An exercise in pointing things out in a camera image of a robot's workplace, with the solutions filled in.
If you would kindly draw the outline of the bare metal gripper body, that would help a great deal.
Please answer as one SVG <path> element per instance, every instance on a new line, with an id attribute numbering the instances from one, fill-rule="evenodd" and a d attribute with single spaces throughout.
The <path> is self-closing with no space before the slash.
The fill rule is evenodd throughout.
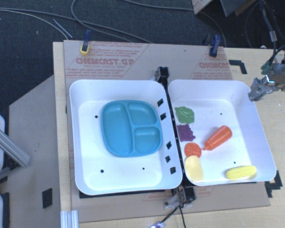
<path id="1" fill-rule="evenodd" d="M 271 68 L 266 74 L 266 85 L 272 88 L 272 91 L 285 91 L 285 56 L 281 60 L 272 63 Z"/>

